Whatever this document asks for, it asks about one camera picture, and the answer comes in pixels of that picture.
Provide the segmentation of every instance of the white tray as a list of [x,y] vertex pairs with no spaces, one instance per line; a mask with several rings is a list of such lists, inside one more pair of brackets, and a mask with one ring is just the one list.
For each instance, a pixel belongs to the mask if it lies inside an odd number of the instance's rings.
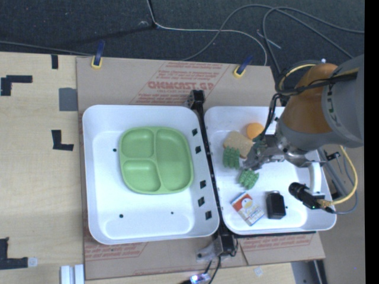
[[[277,117],[281,115],[283,109],[283,107],[276,108]],[[246,189],[237,181],[240,171],[223,166],[224,140],[233,130],[246,135],[246,126],[249,123],[260,122],[264,126],[267,115],[267,107],[244,106],[215,106],[205,113],[211,158],[225,225],[240,235],[294,233],[332,228],[336,222],[336,215],[328,214],[321,209],[310,210],[290,195],[288,187],[292,182],[305,183],[309,186],[311,179],[308,168],[298,168],[287,161],[268,163],[257,170],[259,179],[248,193],[264,210],[265,215],[260,220],[249,226],[231,206],[231,201]],[[267,133],[274,133],[275,123],[269,126]],[[318,160],[317,152],[314,151],[313,154],[315,155],[313,158]],[[331,199],[325,175],[322,169],[318,168],[318,171],[320,173],[316,175],[321,178],[320,191],[325,194],[326,199]],[[280,220],[267,217],[266,196],[272,191],[279,191],[284,197],[286,216]]]
[[[182,106],[95,105],[83,115],[89,230],[102,244],[212,235],[220,218],[196,114]],[[118,141],[123,132],[164,126],[186,136],[194,180],[182,192],[147,195],[123,182]]]

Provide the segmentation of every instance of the wooden table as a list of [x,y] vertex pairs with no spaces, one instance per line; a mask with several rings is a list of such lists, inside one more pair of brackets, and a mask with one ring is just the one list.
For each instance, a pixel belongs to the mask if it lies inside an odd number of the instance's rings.
[[[0,53],[0,77],[32,75],[0,96],[0,238],[8,257],[36,257],[37,267],[0,270],[0,282],[59,283],[60,266],[83,264],[78,113],[59,110],[59,89],[76,89],[75,56]],[[52,130],[72,151],[53,150]],[[180,283],[193,273],[92,280]],[[295,283],[291,263],[220,269],[214,283]]]

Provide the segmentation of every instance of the orange ball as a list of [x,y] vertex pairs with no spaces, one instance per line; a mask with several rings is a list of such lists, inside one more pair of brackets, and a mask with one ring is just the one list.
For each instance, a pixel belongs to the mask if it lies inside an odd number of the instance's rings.
[[253,140],[264,130],[264,126],[261,123],[254,122],[250,123],[248,127],[246,127],[246,135],[250,140]]

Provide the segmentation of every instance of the blue clamp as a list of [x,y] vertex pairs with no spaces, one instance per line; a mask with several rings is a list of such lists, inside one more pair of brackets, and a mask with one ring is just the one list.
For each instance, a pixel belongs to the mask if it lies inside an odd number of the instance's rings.
[[105,46],[105,41],[100,40],[99,45],[97,47],[97,52],[96,55],[93,56],[92,62],[91,62],[91,67],[93,69],[100,69],[102,65],[102,52],[104,51],[104,46]]
[[247,65],[250,65],[251,61],[253,60],[253,56],[248,56],[245,61],[242,62],[240,66],[237,66],[236,69],[233,72],[233,76],[236,78],[241,78],[243,74],[246,72]]

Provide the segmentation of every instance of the white cable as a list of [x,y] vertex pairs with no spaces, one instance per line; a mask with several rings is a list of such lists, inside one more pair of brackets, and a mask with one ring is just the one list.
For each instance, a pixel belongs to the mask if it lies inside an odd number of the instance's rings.
[[[270,45],[269,45],[269,42],[270,42],[270,41],[267,39],[266,32],[265,32],[265,20],[266,20],[267,16],[268,16],[270,13],[274,12],[274,11],[279,12],[280,14],[286,15],[286,16],[292,18],[293,20],[299,22],[300,24],[303,24],[305,27],[311,29],[311,30],[314,31],[316,34],[318,34],[319,36],[321,36],[322,38],[324,38],[326,41],[328,41],[330,44],[334,45],[337,49],[339,49],[340,51],[342,51],[343,53],[345,53],[348,57],[352,57],[352,56],[351,56],[347,51],[345,51],[345,50],[343,50],[341,47],[339,47],[339,46],[338,46],[336,43],[334,43],[332,40],[330,40],[329,38],[327,38],[326,36],[324,36],[323,34],[321,34],[320,32],[318,32],[317,30],[315,30],[314,28],[312,28],[311,26],[309,26],[309,25],[306,24],[305,22],[303,22],[303,21],[299,20],[298,18],[296,18],[296,17],[294,17],[294,16],[288,14],[287,12],[284,12],[283,10],[289,10],[289,11],[295,11],[295,12],[298,12],[299,14],[305,15],[305,16],[311,18],[311,19],[314,19],[314,20],[316,20],[316,21],[318,21],[318,22],[321,22],[321,23],[323,23],[323,24],[325,24],[325,25],[328,25],[328,26],[330,26],[330,27],[340,29],[340,30],[342,30],[342,31],[347,31],[347,32],[350,32],[350,33],[364,34],[364,31],[352,30],[352,29],[348,29],[348,28],[339,27],[339,26],[337,26],[337,25],[335,25],[335,24],[332,24],[332,23],[326,22],[326,21],[324,21],[324,20],[321,20],[320,18],[317,18],[317,17],[315,17],[315,16],[312,16],[312,15],[310,15],[310,14],[307,14],[306,12],[303,12],[303,11],[297,10],[297,9],[295,9],[295,8],[290,8],[290,7],[271,7],[271,6],[269,6],[269,5],[262,5],[262,4],[248,4],[248,5],[244,5],[244,6],[242,6],[242,7],[239,7],[239,8],[237,8],[237,9],[235,9],[233,12],[231,12],[231,13],[229,14],[229,16],[225,19],[225,21],[222,23],[221,27],[220,27],[218,30],[186,30],[186,29],[183,29],[183,28],[170,28],[170,27],[164,27],[164,26],[162,26],[162,25],[160,25],[159,23],[156,22],[155,17],[154,17],[154,15],[153,15],[152,7],[150,6],[150,1],[149,1],[149,0],[146,0],[146,1],[147,1],[147,5],[148,5],[148,7],[149,7],[150,14],[151,14],[151,16],[152,16],[152,20],[153,20],[153,22],[154,22],[159,28],[162,28],[162,29],[164,29],[164,30],[176,30],[176,31],[214,31],[214,32],[216,31],[216,32],[217,32],[216,35],[212,38],[212,40],[211,40],[210,42],[208,42],[208,44],[207,44],[205,47],[203,47],[203,48],[202,48],[200,51],[198,51],[196,54],[194,54],[194,55],[192,55],[192,56],[190,56],[190,57],[188,57],[188,58],[186,58],[186,59],[184,59],[184,60],[189,60],[189,59],[191,59],[191,58],[193,58],[193,57],[195,57],[195,56],[201,54],[203,51],[205,51],[205,50],[210,46],[210,44],[216,39],[216,37],[220,34],[220,32],[225,31],[225,30],[223,30],[224,25],[227,23],[227,21],[228,21],[228,20],[229,20],[229,19],[230,19],[235,13],[237,13],[237,12],[240,11],[241,9],[250,8],[250,7],[262,7],[262,8],[267,8],[267,9],[269,9],[269,11],[265,14],[265,16],[264,16],[264,20],[263,20],[263,23],[262,23],[262,25],[263,25],[263,36],[264,36],[264,39],[265,39],[266,44],[267,44],[267,46],[268,46],[268,50],[269,50],[269,52],[270,52],[270,54],[271,54],[271,56],[272,56],[273,62],[275,63],[275,65],[276,65],[276,67],[277,67],[277,70],[278,70],[279,72],[280,72],[280,68],[278,67],[278,63],[277,63],[277,61],[276,61],[276,59],[275,59],[275,57],[274,57],[274,54],[273,54],[273,52],[272,52],[272,50],[271,50]],[[228,30],[228,31],[232,31],[232,32],[236,32],[236,33],[242,33],[242,32],[240,32],[240,31],[236,31],[236,30]],[[266,55],[266,59],[267,59],[267,52],[266,52],[266,50],[264,49],[264,46],[263,46],[263,45],[262,45],[262,44],[261,44],[256,38],[254,38],[254,37],[252,37],[252,36],[250,36],[249,34],[246,34],[246,33],[243,33],[243,34],[246,35],[246,36],[248,35],[250,38],[254,39],[257,43],[259,43],[260,47],[264,50],[265,55]]]
[[[223,32],[223,33],[224,33],[224,32],[227,32],[227,33],[238,33],[238,34],[242,34],[242,35],[244,35],[244,36],[247,36],[247,37],[253,39],[255,42],[257,42],[257,43],[259,44],[259,46],[261,47],[261,49],[263,50],[263,52],[264,52],[264,54],[265,54],[265,63],[264,63],[264,66],[267,65],[267,51],[265,50],[265,47],[263,46],[263,44],[262,44],[257,38],[253,37],[252,35],[250,35],[250,34],[248,34],[248,33],[243,32],[243,31],[239,31],[239,30],[223,30],[223,29],[222,29],[223,26],[225,25],[226,21],[229,20],[230,16],[228,17],[227,20],[224,21],[224,23],[222,24],[221,28],[218,29],[218,30],[215,30],[215,29],[209,29],[209,30],[208,30],[208,29],[190,29],[190,28],[174,28],[174,27],[166,27],[166,26],[163,26],[163,25],[159,24],[158,22],[156,22],[155,17],[154,17],[154,13],[153,13],[153,9],[152,9],[152,7],[150,6],[150,2],[149,2],[149,0],[146,0],[146,2],[147,2],[147,6],[149,7],[149,12],[150,12],[150,15],[151,15],[151,17],[152,17],[152,21],[153,21],[153,23],[154,23],[156,26],[158,26],[159,28],[161,28],[161,29],[163,29],[163,30],[171,30],[171,31],[190,31],[190,32],[191,32],[191,31],[192,31],[192,32],[203,31],[203,32],[217,33],[216,36],[212,39],[212,41],[209,42],[209,44],[210,44],[211,42],[213,42],[213,40],[218,36],[218,34],[219,34],[220,32]],[[196,55],[193,55],[193,56],[191,56],[191,57],[189,57],[189,58],[186,58],[186,59],[183,59],[183,60],[189,60],[189,59],[193,58],[193,57],[196,56]]]

